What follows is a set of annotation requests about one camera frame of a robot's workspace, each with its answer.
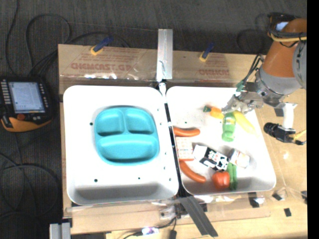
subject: button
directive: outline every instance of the button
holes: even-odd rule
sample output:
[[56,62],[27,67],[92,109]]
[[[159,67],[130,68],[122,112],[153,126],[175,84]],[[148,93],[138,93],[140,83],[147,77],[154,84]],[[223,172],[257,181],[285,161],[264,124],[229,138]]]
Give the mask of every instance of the button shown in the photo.
[[25,115],[24,115],[24,114],[18,114],[18,115],[16,116],[16,118],[17,118],[18,120],[24,120],[24,119],[25,119]]

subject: blue and yellow clamp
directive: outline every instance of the blue and yellow clamp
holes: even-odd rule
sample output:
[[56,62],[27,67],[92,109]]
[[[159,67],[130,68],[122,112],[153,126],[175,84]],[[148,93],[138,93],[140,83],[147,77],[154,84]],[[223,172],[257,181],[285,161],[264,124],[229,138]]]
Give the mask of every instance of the blue and yellow clamp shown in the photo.
[[114,38],[112,36],[108,36],[104,38],[102,41],[100,41],[97,45],[93,46],[91,48],[91,54],[96,56],[97,54],[101,53],[103,50],[103,47],[113,42]]
[[209,53],[212,51],[212,49],[214,48],[214,43],[211,42],[208,47],[206,48],[205,51],[203,51],[199,57],[200,61],[202,62],[206,62],[207,58],[208,58],[208,55]]

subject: plastic bottle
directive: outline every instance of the plastic bottle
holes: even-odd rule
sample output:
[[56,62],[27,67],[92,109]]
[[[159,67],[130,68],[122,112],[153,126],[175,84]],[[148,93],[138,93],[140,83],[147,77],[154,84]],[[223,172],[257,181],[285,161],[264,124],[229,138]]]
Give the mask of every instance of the plastic bottle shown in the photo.
[[233,113],[225,114],[223,118],[223,134],[221,138],[224,141],[233,141],[235,138],[234,132],[236,127],[236,119]]

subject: wooden table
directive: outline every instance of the wooden table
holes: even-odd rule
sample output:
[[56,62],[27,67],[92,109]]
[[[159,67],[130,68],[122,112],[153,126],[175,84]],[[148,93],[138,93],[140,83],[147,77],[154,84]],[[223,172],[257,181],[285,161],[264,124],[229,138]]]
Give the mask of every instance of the wooden table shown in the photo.
[[[185,52],[185,56],[197,57],[196,52]],[[254,55],[224,54],[229,68],[230,81],[243,79],[254,60]],[[60,94],[69,87],[60,78]],[[295,108],[294,129],[298,132],[306,128],[306,91],[299,89],[285,99],[285,102],[297,103]],[[142,227],[165,224],[160,217],[160,207],[152,203],[117,204],[101,207],[75,207],[66,193],[66,162],[63,103],[61,111],[62,173],[63,173],[63,209],[65,218],[72,218],[71,234],[89,234],[110,232],[107,239],[121,239]],[[274,109],[264,106],[256,110],[260,127],[266,122],[282,124],[282,118],[276,117]],[[304,203],[301,191],[307,190],[307,147],[291,143],[282,143],[263,133],[273,167],[277,176],[277,184],[273,191],[258,193],[264,199],[259,208],[253,208],[248,198],[239,196],[231,202],[217,203],[207,206],[207,216],[218,232],[220,238],[307,238],[308,220],[307,204]],[[278,192],[283,200],[278,201],[272,194]],[[286,216],[285,209],[291,212]],[[159,234],[148,238],[168,238],[172,226],[163,228]],[[175,227],[177,238],[202,238],[192,219],[184,217],[177,220]]]

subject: blue plate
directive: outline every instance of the blue plate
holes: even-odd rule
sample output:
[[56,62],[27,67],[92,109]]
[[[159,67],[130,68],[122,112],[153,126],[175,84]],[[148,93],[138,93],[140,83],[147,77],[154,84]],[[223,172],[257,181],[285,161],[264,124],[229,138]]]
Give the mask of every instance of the blue plate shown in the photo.
[[154,119],[140,108],[114,107],[100,112],[94,135],[98,154],[114,165],[146,163],[160,151]]

